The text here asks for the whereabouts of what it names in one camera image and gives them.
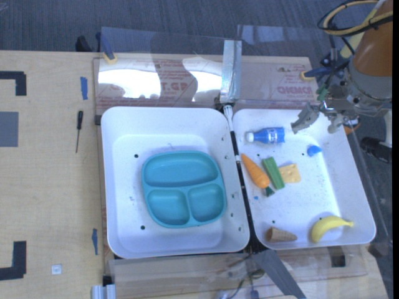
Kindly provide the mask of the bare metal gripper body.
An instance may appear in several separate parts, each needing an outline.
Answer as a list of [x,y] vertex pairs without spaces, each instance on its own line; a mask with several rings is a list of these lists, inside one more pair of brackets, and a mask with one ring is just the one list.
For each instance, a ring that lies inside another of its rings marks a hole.
[[359,115],[383,117],[392,110],[392,101],[369,97],[353,85],[332,85],[327,89],[320,110],[324,115],[342,115],[349,119]]

